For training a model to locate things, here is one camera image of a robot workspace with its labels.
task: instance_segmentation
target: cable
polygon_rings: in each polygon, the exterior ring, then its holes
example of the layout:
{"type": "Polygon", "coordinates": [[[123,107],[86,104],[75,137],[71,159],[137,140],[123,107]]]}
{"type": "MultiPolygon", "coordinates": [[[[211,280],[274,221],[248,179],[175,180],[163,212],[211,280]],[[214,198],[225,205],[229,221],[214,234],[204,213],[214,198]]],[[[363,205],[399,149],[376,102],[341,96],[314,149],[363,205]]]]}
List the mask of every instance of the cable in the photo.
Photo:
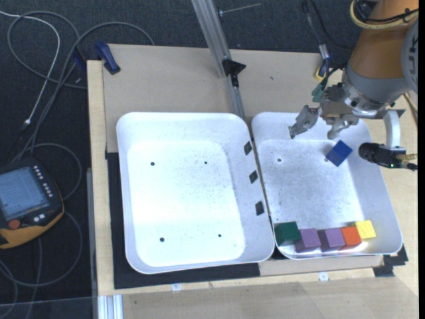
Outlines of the cable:
{"type": "MultiPolygon", "coordinates": [[[[1,270],[1,268],[0,268],[0,271],[3,273],[3,274],[5,274],[5,273],[7,273],[11,278],[14,278],[14,276],[13,276],[13,274],[12,274],[12,272],[10,271],[10,269],[8,269],[7,268],[7,266],[5,265],[5,266],[3,266],[3,268],[4,268],[4,270],[1,270]]],[[[4,318],[6,318],[6,316],[10,313],[10,312],[12,312],[12,310],[14,309],[14,307],[16,306],[16,303],[18,302],[18,284],[15,282],[15,281],[13,281],[13,289],[14,289],[14,291],[15,291],[15,295],[14,295],[14,297],[13,297],[13,301],[12,301],[12,305],[10,306],[10,308],[5,312],[5,313],[3,313],[2,315],[0,315],[0,319],[4,319],[4,318]]]]}
{"type": "Polygon", "coordinates": [[[326,75],[324,76],[323,80],[320,82],[320,84],[322,85],[323,89],[327,86],[327,82],[329,80],[329,77],[336,71],[338,70],[342,70],[345,67],[345,64],[342,64],[340,66],[336,66],[333,67],[331,70],[329,69],[329,67],[327,67],[327,71],[326,71],[326,75]]]}
{"type": "Polygon", "coordinates": [[[7,163],[7,159],[8,157],[12,154],[13,150],[15,149],[15,147],[18,145],[18,143],[22,140],[23,134],[25,133],[26,129],[21,129],[19,130],[19,133],[17,135],[17,137],[15,138],[15,140],[13,141],[10,149],[6,152],[4,160],[2,161],[2,165],[7,163]]]}
{"type": "MultiPolygon", "coordinates": [[[[2,11],[0,11],[0,14],[6,15],[7,17],[15,17],[15,18],[19,18],[20,17],[20,15],[12,15],[12,14],[8,14],[8,13],[2,12],[2,11]]],[[[44,24],[48,25],[54,31],[54,33],[56,35],[56,38],[58,39],[58,46],[56,47],[56,53],[54,55],[53,62],[51,64],[50,70],[48,71],[48,74],[46,76],[46,80],[44,81],[44,84],[43,84],[43,86],[41,88],[41,91],[39,93],[39,97],[37,98],[37,101],[35,102],[35,105],[33,107],[33,110],[31,111],[29,117],[24,121],[24,124],[23,124],[23,127],[21,128],[21,131],[25,130],[31,124],[31,120],[32,120],[32,118],[34,116],[34,113],[35,113],[35,111],[36,111],[39,103],[40,103],[41,97],[44,94],[44,91],[45,91],[45,88],[46,88],[48,79],[50,78],[50,75],[52,73],[53,67],[56,64],[56,60],[58,58],[58,54],[59,54],[59,50],[60,50],[60,37],[59,37],[58,31],[50,23],[47,23],[46,21],[44,21],[42,19],[39,19],[39,18],[34,18],[34,17],[25,17],[25,18],[26,19],[36,20],[36,21],[39,21],[41,23],[44,23],[44,24]]]]}
{"type": "Polygon", "coordinates": [[[412,111],[412,115],[416,123],[416,127],[418,127],[418,107],[415,105],[408,92],[405,92],[403,96],[409,104],[410,111],[412,111]]]}
{"type": "Polygon", "coordinates": [[[68,74],[65,74],[66,67],[68,66],[68,64],[70,62],[70,59],[72,57],[72,54],[73,54],[74,49],[76,48],[76,46],[79,45],[90,33],[93,33],[94,31],[96,31],[98,29],[101,29],[103,27],[115,26],[115,25],[123,25],[123,26],[128,26],[128,27],[134,28],[134,29],[142,32],[149,39],[149,41],[151,42],[151,44],[152,45],[155,45],[155,43],[153,42],[153,39],[149,36],[149,34],[146,31],[144,31],[143,29],[139,28],[138,26],[135,26],[135,25],[132,25],[132,24],[129,24],[129,23],[125,23],[125,22],[119,22],[119,21],[112,21],[112,22],[102,23],[102,24],[96,25],[96,26],[92,27],[91,29],[89,29],[88,31],[86,31],[83,35],[81,35],[80,37],[78,37],[77,41],[72,46],[72,48],[71,48],[70,52],[68,53],[68,56],[67,56],[67,58],[65,60],[65,64],[63,66],[62,72],[60,73],[60,78],[58,79],[58,84],[56,86],[56,89],[53,92],[53,95],[50,97],[50,100],[48,101],[48,103],[45,106],[44,110],[42,111],[42,114],[41,114],[41,116],[40,116],[40,118],[39,118],[39,120],[38,120],[38,122],[36,124],[36,128],[35,128],[32,136],[29,138],[28,142],[26,143],[24,149],[19,154],[19,156],[17,158],[18,160],[22,157],[22,155],[24,154],[24,152],[26,152],[26,150],[28,148],[31,148],[31,153],[33,152],[34,147],[35,147],[35,140],[37,138],[37,135],[38,135],[40,126],[44,122],[44,119],[46,118],[47,114],[49,113],[49,111],[50,111],[50,109],[51,109],[51,107],[53,105],[53,102],[55,101],[55,99],[56,99],[56,97],[58,95],[59,90],[64,86],[64,82],[69,77],[70,73],[72,72],[70,70],[68,72],[68,74]]]}
{"type": "Polygon", "coordinates": [[[327,81],[329,79],[330,68],[329,68],[329,59],[328,58],[325,58],[325,69],[326,69],[325,76],[323,77],[323,80],[320,82],[320,84],[323,86],[323,88],[326,87],[327,81]]]}
{"type": "Polygon", "coordinates": [[[321,27],[321,29],[322,29],[322,31],[323,31],[323,33],[325,34],[325,36],[327,37],[327,39],[332,43],[332,44],[334,44],[336,47],[340,47],[340,48],[342,48],[342,49],[347,49],[347,50],[352,50],[354,47],[353,46],[351,46],[351,45],[341,45],[341,44],[339,44],[328,32],[327,32],[327,29],[326,29],[326,27],[325,27],[325,24],[324,24],[324,22],[323,22],[323,19],[321,18],[321,15],[320,15],[320,12],[319,12],[319,9],[317,8],[317,6],[316,6],[316,4],[314,3],[314,1],[313,0],[303,0],[303,2],[301,3],[301,8],[302,8],[302,11],[303,11],[303,13],[304,14],[306,14],[306,16],[307,16],[307,20],[308,20],[308,22],[309,22],[309,24],[310,24],[310,27],[311,27],[311,29],[313,30],[313,33],[315,34],[315,37],[316,37],[316,39],[317,39],[317,41],[319,42],[319,44],[321,44],[321,43],[323,43],[323,42],[321,42],[321,39],[320,39],[320,37],[318,36],[318,34],[317,34],[317,31],[315,30],[315,28],[314,28],[314,26],[313,26],[313,23],[312,23],[312,20],[311,20],[311,16],[310,16],[310,13],[309,13],[309,9],[308,9],[308,4],[307,3],[311,3],[311,5],[313,6],[313,9],[314,9],[314,11],[315,11],[315,14],[316,14],[316,16],[317,16],[317,20],[319,21],[319,24],[320,24],[320,27],[321,27]]]}
{"type": "MultiPolygon", "coordinates": [[[[36,278],[36,283],[38,284],[40,282],[41,267],[43,265],[43,246],[41,244],[41,238],[38,238],[37,241],[39,243],[39,252],[40,252],[40,254],[39,254],[39,269],[37,271],[37,278],[36,278]]],[[[33,296],[32,296],[31,301],[29,303],[29,307],[28,307],[28,311],[27,311],[27,315],[25,316],[25,319],[28,319],[29,315],[31,314],[31,310],[33,309],[33,306],[34,306],[36,294],[37,294],[37,287],[34,287],[33,296]]]]}
{"type": "Polygon", "coordinates": [[[10,273],[10,275],[9,275],[10,270],[7,268],[7,265],[2,260],[0,260],[0,272],[2,272],[3,275],[6,276],[6,278],[8,278],[10,281],[16,282],[17,284],[19,284],[21,286],[26,286],[26,287],[48,286],[48,285],[54,284],[54,283],[62,280],[66,276],[68,276],[74,270],[75,266],[77,265],[78,261],[80,260],[81,255],[82,255],[83,237],[82,237],[82,231],[81,231],[80,225],[78,224],[76,219],[67,211],[65,211],[64,214],[66,214],[72,220],[72,222],[75,224],[75,226],[78,230],[78,236],[79,236],[79,239],[80,239],[80,246],[78,248],[77,257],[76,257],[75,261],[72,263],[72,266],[64,274],[62,274],[58,278],[55,278],[53,280],[46,281],[46,282],[31,283],[31,282],[20,281],[20,280],[17,280],[15,277],[13,277],[12,273],[10,273]]]}
{"type": "Polygon", "coordinates": [[[403,14],[394,15],[390,18],[385,19],[365,19],[358,18],[355,7],[359,4],[361,0],[353,0],[350,4],[350,17],[353,20],[354,24],[363,28],[363,29],[388,29],[397,25],[408,23],[409,21],[417,18],[419,16],[419,9],[413,11],[407,11],[403,14]],[[367,21],[376,22],[376,24],[369,24],[367,21]]]}
{"type": "MultiPolygon", "coordinates": [[[[29,70],[30,72],[32,72],[32,73],[34,73],[35,75],[37,75],[37,76],[39,76],[39,77],[41,77],[41,78],[43,78],[43,79],[47,79],[47,80],[49,80],[49,81],[51,81],[51,82],[54,82],[54,83],[59,83],[59,81],[57,81],[57,80],[55,80],[55,79],[53,79],[53,78],[50,78],[50,77],[47,77],[47,76],[45,76],[45,75],[43,75],[42,73],[39,73],[38,71],[36,71],[35,69],[33,69],[32,67],[30,67],[29,65],[27,65],[17,54],[16,54],[16,52],[15,52],[15,50],[13,49],[13,46],[12,46],[12,42],[11,42],[11,31],[12,31],[12,29],[13,29],[13,27],[20,21],[20,20],[22,20],[22,19],[24,19],[24,18],[29,18],[29,16],[30,15],[36,15],[36,14],[41,14],[41,15],[52,15],[52,16],[54,16],[54,17],[58,17],[59,19],[62,19],[63,21],[65,21],[68,25],[70,25],[71,26],[71,28],[72,28],[72,30],[74,31],[74,33],[75,33],[75,35],[76,35],[76,37],[78,38],[79,36],[80,36],[80,33],[78,32],[78,30],[76,29],[76,27],[74,26],[74,24],[73,23],[71,23],[67,18],[65,18],[65,17],[63,17],[62,15],[60,15],[60,14],[58,14],[58,13],[54,13],[54,12],[48,12],[48,11],[32,11],[32,12],[28,12],[28,13],[25,13],[25,14],[22,14],[22,15],[20,15],[16,20],[14,20],[12,23],[11,23],[11,25],[9,26],[9,29],[7,30],[7,45],[8,45],[8,47],[9,47],[9,50],[11,51],[11,53],[12,53],[12,55],[16,58],[16,60],[21,64],[21,65],[23,65],[27,70],[29,70]]],[[[65,84],[65,86],[68,86],[68,87],[72,87],[72,88],[79,88],[79,89],[83,89],[83,90],[85,90],[85,89],[87,89],[86,87],[84,87],[84,86],[79,86],[79,85],[72,85],[72,84],[65,84]]]]}
{"type": "MultiPolygon", "coordinates": [[[[60,148],[65,150],[66,152],[68,152],[76,161],[77,165],[78,165],[78,179],[77,182],[74,186],[74,188],[72,188],[72,190],[64,197],[62,197],[63,201],[66,201],[67,199],[69,199],[74,193],[75,191],[78,189],[78,186],[80,185],[81,181],[82,181],[82,166],[81,166],[81,161],[78,159],[77,155],[70,149],[68,149],[66,146],[62,146],[60,144],[56,144],[56,143],[41,143],[41,144],[37,144],[34,146],[34,148],[39,148],[39,147],[43,147],[43,146],[54,146],[56,148],[60,148]]],[[[12,159],[12,162],[17,161],[19,159],[22,158],[22,156],[20,154],[16,155],[15,158],[12,159]]]]}

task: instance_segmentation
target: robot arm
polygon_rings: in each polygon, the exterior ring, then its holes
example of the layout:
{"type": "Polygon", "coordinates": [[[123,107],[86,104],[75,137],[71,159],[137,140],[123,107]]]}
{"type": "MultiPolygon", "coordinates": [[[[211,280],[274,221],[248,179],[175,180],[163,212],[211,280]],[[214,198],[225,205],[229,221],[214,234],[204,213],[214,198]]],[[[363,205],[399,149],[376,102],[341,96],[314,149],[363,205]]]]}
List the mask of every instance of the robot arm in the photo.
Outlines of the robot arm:
{"type": "Polygon", "coordinates": [[[326,87],[326,83],[317,86],[313,101],[319,106],[303,107],[289,128],[291,138],[314,126],[319,117],[331,126],[329,139],[356,125],[360,118],[382,119],[386,126],[386,144],[362,145],[359,155],[385,167],[417,169],[406,163],[406,151],[400,147],[398,117],[404,110],[388,107],[405,92],[418,93],[419,0],[378,0],[365,20],[358,18],[355,12],[359,1],[352,2],[350,13],[363,30],[343,68],[341,82],[330,87],[326,87]]]}

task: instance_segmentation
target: colored block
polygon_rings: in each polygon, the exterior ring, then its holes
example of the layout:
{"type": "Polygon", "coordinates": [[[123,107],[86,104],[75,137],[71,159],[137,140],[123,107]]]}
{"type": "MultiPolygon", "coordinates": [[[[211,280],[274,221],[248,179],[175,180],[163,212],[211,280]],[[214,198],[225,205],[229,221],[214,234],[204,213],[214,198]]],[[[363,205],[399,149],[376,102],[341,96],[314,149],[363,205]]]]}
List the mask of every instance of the colored block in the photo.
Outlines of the colored block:
{"type": "Polygon", "coordinates": [[[293,245],[301,239],[297,223],[285,222],[274,227],[274,234],[278,246],[293,245]]]}
{"type": "Polygon", "coordinates": [[[377,237],[371,220],[357,221],[355,225],[362,241],[368,241],[377,237]]]}
{"type": "Polygon", "coordinates": [[[326,158],[339,167],[339,165],[345,161],[345,159],[349,154],[351,154],[352,151],[353,149],[351,149],[343,141],[339,140],[331,149],[331,151],[327,153],[326,158]]]}
{"type": "Polygon", "coordinates": [[[345,241],[345,246],[341,250],[352,249],[361,244],[360,234],[356,226],[343,227],[341,232],[345,241]]]}
{"type": "Polygon", "coordinates": [[[319,234],[322,252],[337,251],[345,246],[341,228],[328,228],[317,231],[319,234]]]}
{"type": "Polygon", "coordinates": [[[320,247],[319,234],[315,228],[300,229],[301,239],[295,244],[297,253],[311,252],[320,247]]]}

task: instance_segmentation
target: orange cube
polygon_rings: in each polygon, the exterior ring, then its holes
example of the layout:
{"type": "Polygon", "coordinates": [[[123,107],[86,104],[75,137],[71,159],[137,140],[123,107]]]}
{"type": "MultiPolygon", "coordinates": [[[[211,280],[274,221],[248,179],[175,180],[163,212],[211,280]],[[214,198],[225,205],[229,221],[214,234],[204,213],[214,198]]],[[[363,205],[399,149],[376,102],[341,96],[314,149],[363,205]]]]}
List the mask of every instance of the orange cube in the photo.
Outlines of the orange cube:
{"type": "Polygon", "coordinates": [[[359,230],[356,226],[343,227],[341,232],[345,240],[345,246],[341,250],[352,249],[361,244],[359,230]]]}

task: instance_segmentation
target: white cable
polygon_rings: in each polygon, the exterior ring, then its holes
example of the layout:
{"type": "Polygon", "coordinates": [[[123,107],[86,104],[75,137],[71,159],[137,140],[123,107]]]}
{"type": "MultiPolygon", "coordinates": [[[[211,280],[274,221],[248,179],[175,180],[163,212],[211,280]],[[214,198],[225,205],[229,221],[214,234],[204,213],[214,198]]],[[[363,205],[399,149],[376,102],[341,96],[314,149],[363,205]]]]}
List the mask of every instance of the white cable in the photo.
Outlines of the white cable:
{"type": "MultiPolygon", "coordinates": [[[[12,18],[19,18],[20,17],[20,15],[14,15],[14,14],[8,14],[8,13],[6,13],[6,12],[2,12],[2,11],[0,11],[0,14],[3,14],[3,15],[5,15],[6,17],[12,17],[12,18]]],[[[58,39],[58,46],[57,46],[57,48],[56,48],[56,53],[55,53],[55,55],[54,55],[54,59],[53,59],[53,62],[52,62],[52,65],[50,66],[50,70],[48,71],[48,74],[47,74],[47,78],[50,78],[50,74],[52,73],[52,70],[53,70],[53,67],[54,67],[54,65],[56,64],[56,60],[57,60],[57,58],[58,58],[58,54],[59,54],[59,49],[60,49],[60,37],[59,37],[59,33],[58,33],[58,31],[50,24],[50,23],[48,23],[47,21],[44,21],[44,20],[42,20],[42,19],[39,19],[39,18],[35,18],[35,17],[24,17],[24,19],[32,19],[32,20],[36,20],[36,21],[40,21],[41,23],[43,23],[43,24],[46,24],[46,25],[48,25],[53,31],[54,31],[54,33],[56,34],[56,37],[57,37],[57,39],[58,39]]],[[[31,120],[32,120],[32,118],[33,118],[33,116],[34,116],[34,113],[35,113],[35,110],[37,109],[37,107],[38,107],[38,105],[39,105],[39,103],[40,103],[40,100],[41,100],[41,97],[43,96],[43,93],[44,93],[44,90],[45,90],[45,88],[46,88],[46,85],[47,85],[47,82],[48,82],[48,79],[46,79],[45,81],[44,81],[44,84],[43,84],[43,86],[42,86],[42,88],[41,88],[41,91],[40,91],[40,93],[39,93],[39,97],[37,98],[37,101],[35,102],[35,105],[34,105],[34,107],[33,107],[33,110],[31,111],[31,113],[30,113],[30,115],[29,115],[29,117],[24,121],[24,124],[23,124],[23,130],[29,125],[29,124],[31,124],[31,120]]]]}

